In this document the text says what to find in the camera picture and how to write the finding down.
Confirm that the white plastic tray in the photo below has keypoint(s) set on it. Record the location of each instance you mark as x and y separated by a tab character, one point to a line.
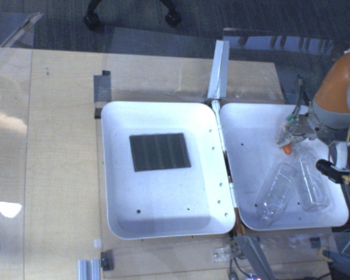
163	197
251	156

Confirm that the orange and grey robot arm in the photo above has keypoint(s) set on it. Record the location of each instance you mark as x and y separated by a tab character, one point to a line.
331	83

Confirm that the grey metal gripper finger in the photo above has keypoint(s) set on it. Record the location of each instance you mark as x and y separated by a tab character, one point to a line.
296	139
282	140

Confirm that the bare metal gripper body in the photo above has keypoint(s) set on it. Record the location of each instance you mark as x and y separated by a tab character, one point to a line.
300	127

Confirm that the black ribbed rectangular pad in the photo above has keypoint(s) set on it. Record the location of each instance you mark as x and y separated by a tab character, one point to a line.
160	152

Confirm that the black cylinder on white bracket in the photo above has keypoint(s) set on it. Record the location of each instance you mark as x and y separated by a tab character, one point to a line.
329	168

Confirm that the clear plastic bottle orange cap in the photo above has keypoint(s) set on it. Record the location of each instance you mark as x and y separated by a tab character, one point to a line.
310	179

